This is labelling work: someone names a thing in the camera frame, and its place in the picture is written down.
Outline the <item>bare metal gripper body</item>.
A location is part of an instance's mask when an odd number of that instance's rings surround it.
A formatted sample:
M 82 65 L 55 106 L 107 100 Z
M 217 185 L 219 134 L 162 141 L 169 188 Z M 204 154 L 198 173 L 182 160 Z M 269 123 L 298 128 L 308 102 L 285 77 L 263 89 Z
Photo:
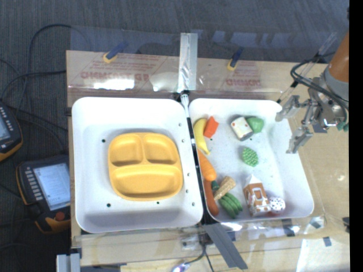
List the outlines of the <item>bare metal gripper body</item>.
M 339 131 L 349 130 L 349 83 L 332 76 L 302 78 L 308 87 L 310 98 L 306 101 L 307 111 L 302 126 L 314 126 L 316 132 L 336 127 Z

